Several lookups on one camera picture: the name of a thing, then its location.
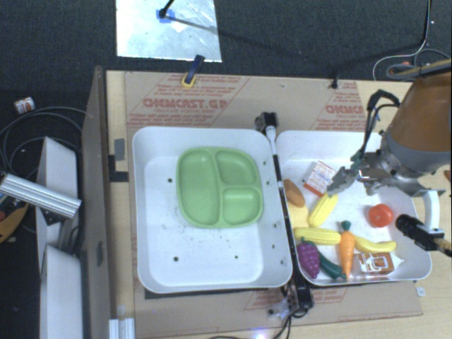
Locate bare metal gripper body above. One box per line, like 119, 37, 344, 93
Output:
355, 150, 427, 196

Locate orange and white carton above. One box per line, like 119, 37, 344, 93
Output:
302, 160, 338, 195

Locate white plastic tray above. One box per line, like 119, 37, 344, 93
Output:
131, 125, 295, 295
275, 129, 434, 287

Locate yellow corn cob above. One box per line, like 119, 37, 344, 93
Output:
307, 192, 340, 229
293, 226, 342, 247

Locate orange tomato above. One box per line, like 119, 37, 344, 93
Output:
368, 203, 394, 229

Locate brown bread roll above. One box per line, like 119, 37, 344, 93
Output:
282, 178, 307, 208

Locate pale yellow flat slice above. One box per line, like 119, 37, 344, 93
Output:
287, 205, 311, 230

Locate thin black and white rod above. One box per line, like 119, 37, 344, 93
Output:
266, 125, 304, 291

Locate orange carrot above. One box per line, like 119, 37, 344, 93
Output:
338, 220, 356, 283

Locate yellow banana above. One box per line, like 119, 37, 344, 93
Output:
353, 234, 398, 255

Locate purple grapes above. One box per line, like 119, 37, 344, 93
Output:
296, 237, 322, 280

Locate dark green vegetable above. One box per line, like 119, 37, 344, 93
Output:
318, 254, 347, 281

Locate brown and white carton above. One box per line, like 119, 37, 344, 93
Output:
352, 251, 405, 280

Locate green divided plate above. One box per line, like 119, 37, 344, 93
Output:
175, 146, 265, 230

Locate brown cardboard board red print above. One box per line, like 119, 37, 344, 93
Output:
123, 71, 424, 339

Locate orange and white can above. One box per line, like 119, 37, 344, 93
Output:
13, 96, 36, 115

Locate black cylinder on white bracket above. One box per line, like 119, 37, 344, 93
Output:
395, 189, 445, 252

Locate black block with thin wires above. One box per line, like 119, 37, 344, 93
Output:
254, 111, 280, 133
267, 283, 315, 320

